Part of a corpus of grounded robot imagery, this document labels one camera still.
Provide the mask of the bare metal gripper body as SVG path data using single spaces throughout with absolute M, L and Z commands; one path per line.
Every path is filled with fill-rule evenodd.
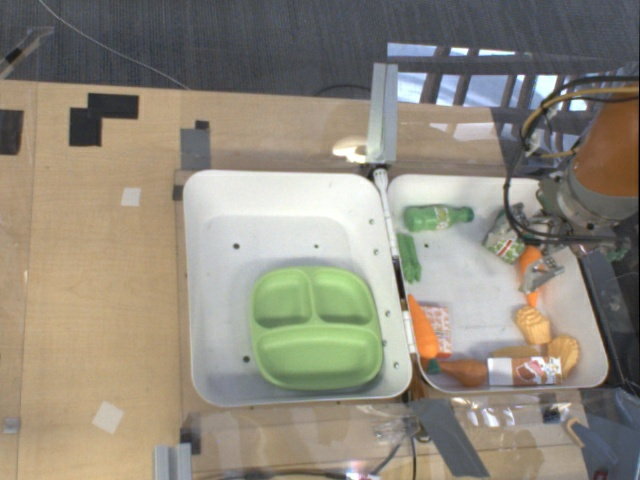
M 516 203 L 510 207 L 510 212 L 519 241 L 523 250 L 518 257 L 518 266 L 523 267 L 525 261 L 531 261 L 542 256 L 553 256 L 566 247 L 561 242 L 562 232 L 566 231 L 565 223 L 560 217 L 554 216 L 544 209 L 528 212 L 523 203 Z

